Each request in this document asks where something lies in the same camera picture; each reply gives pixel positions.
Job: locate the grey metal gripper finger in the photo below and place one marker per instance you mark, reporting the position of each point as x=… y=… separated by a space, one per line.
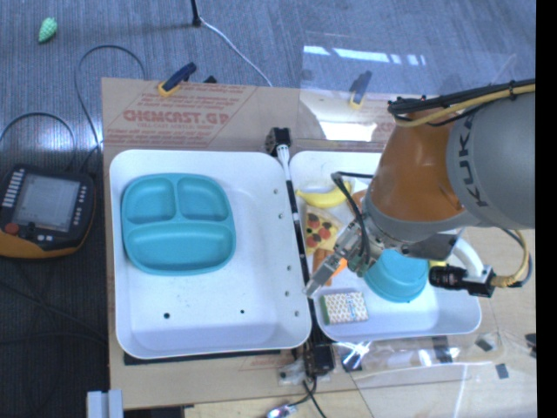
x=323 y=274

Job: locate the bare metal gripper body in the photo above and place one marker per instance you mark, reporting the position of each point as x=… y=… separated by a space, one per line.
x=349 y=238

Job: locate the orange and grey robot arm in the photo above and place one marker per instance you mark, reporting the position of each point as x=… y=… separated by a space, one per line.
x=413 y=168

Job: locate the orange carrot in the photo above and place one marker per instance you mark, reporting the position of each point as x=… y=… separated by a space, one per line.
x=321 y=261

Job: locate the toy pizza slice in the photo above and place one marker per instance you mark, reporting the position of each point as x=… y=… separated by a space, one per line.
x=317 y=229

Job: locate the patterned packet with green edge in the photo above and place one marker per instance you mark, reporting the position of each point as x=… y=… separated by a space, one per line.
x=346 y=308

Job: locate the orange round toy food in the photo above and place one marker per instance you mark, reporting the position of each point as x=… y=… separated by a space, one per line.
x=359 y=198

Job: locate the yellow banana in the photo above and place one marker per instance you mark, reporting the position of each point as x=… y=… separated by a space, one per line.
x=324 y=198

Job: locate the white plastic tray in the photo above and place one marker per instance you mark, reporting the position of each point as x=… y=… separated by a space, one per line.
x=404 y=322
x=196 y=316

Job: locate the blue divided plate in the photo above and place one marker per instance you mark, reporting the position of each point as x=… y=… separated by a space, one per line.
x=178 y=237

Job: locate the brown cardboard board, red print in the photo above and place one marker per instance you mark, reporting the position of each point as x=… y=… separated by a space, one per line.
x=174 y=103

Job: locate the green toy grapes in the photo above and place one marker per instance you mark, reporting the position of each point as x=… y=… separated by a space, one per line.
x=47 y=29

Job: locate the black cylinder on white bracket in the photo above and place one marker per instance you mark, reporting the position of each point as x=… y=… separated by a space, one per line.
x=448 y=277

